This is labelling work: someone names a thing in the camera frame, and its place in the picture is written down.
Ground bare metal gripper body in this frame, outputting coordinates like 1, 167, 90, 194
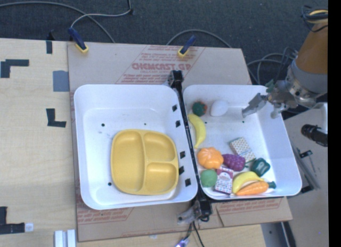
266, 80, 320, 110

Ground white plastic tray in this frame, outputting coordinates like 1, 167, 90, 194
73, 84, 199, 211
183, 84, 303, 201

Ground white toy egg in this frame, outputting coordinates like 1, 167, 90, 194
209, 99, 230, 117

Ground white patterned carton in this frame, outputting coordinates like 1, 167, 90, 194
229, 136, 257, 163

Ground green and red toy strawberry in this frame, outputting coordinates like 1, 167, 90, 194
191, 101, 208, 117

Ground green bell pepper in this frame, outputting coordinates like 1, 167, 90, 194
250, 157, 271, 177

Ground purple grapes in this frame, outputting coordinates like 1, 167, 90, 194
221, 153, 246, 172

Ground yellow banana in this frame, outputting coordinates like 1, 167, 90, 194
231, 170, 265, 194
187, 113, 207, 150

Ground orange toy pumpkin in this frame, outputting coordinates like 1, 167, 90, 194
197, 146, 224, 170

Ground thin black rod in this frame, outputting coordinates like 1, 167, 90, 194
173, 82, 207, 204

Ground orange carrot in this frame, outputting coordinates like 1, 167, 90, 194
236, 180, 277, 196

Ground pink and white carton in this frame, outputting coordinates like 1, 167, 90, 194
214, 166, 234, 195

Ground green round toy fruit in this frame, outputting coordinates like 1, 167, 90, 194
200, 169, 218, 188

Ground yellow divided plate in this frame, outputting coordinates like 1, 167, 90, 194
110, 128, 180, 196

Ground brown cardboard board red print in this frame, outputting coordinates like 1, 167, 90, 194
66, 40, 294, 243

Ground black cylinder on white bracket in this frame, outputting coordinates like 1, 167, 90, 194
301, 102, 329, 147

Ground black block with wires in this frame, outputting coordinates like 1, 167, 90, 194
168, 70, 185, 88
195, 199, 213, 222

